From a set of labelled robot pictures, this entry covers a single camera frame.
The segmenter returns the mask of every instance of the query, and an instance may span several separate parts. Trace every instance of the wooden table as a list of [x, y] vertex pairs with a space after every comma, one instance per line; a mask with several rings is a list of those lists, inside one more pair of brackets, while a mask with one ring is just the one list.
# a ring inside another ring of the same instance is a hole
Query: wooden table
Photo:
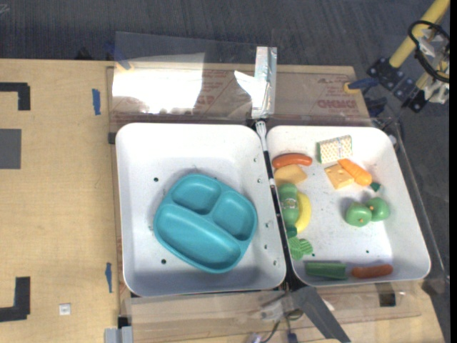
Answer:
[[[20, 169], [0, 169], [0, 307], [13, 305], [16, 277], [31, 281], [30, 314], [25, 320], [0, 322], [0, 342], [102, 342], [105, 328], [117, 326], [119, 280], [107, 142], [106, 70], [111, 66], [106, 61], [0, 60], [1, 82], [31, 87], [30, 111], [18, 110], [16, 93], [0, 92], [0, 129], [21, 130]], [[92, 89], [100, 93], [99, 115]], [[420, 289], [416, 296], [418, 316], [343, 328], [353, 342], [442, 342], [430, 298]], [[70, 304], [71, 313], [61, 314], [61, 304]], [[297, 332], [306, 341], [322, 338], [313, 327]], [[271, 341], [280, 342], [281, 334]]]

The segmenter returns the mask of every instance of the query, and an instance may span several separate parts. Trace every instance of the gray square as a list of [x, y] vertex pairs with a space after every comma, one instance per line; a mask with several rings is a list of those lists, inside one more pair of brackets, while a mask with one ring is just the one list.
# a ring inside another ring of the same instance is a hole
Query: gray square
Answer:
[[0, 129], [0, 169], [21, 168], [21, 130]]

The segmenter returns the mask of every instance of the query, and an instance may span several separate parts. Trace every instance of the yellow rod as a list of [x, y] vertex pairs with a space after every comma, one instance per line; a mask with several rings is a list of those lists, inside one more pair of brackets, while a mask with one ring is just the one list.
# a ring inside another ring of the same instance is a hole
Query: yellow rod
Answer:
[[[429, 21], [435, 23], [438, 21], [446, 12], [449, 7], [451, 0], [435, 0], [425, 14], [419, 20]], [[426, 29], [425, 24], [418, 24], [413, 28], [413, 35], [416, 37], [423, 36], [422, 29]], [[403, 62], [408, 58], [411, 52], [416, 48], [416, 45], [411, 38], [406, 37], [403, 43], [397, 48], [395, 53], [388, 60], [389, 64], [398, 69]]]

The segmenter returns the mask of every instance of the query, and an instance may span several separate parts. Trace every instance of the white plastic tray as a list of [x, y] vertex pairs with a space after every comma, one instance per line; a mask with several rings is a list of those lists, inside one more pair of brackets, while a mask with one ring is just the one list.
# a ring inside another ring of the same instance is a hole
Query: white plastic tray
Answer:
[[[325, 167], [335, 163], [317, 162], [316, 142], [347, 134], [353, 139], [352, 159], [383, 185], [381, 192], [357, 184], [335, 190], [324, 172]], [[302, 167], [308, 179], [297, 184], [312, 206], [310, 224], [298, 236], [310, 241], [314, 253], [301, 261], [292, 261], [297, 277], [304, 283], [363, 284], [421, 279], [428, 274], [431, 262], [426, 244], [392, 142], [384, 132], [371, 127], [276, 126], [267, 134], [267, 146], [272, 159], [289, 152], [313, 157], [311, 166]], [[389, 218], [364, 227], [353, 227], [344, 221], [343, 215], [351, 202], [365, 202], [376, 196], [390, 205]], [[393, 274], [375, 279], [323, 279], [306, 275], [308, 261], [343, 262], [348, 266], [347, 272], [356, 265], [390, 263]]]
[[[257, 134], [245, 126], [128, 124], [116, 136], [124, 279], [143, 297], [273, 289], [286, 275], [281, 237]], [[224, 274], [203, 272], [159, 244], [155, 212], [182, 176], [202, 173], [251, 200], [256, 233]]]

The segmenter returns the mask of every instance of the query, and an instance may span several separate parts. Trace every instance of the teal divided plate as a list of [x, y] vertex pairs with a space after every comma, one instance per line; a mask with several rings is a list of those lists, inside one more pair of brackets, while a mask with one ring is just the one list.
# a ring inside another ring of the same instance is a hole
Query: teal divided plate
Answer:
[[157, 240], [209, 273], [233, 269], [256, 232], [253, 204], [217, 179], [190, 174], [169, 190], [154, 217]]

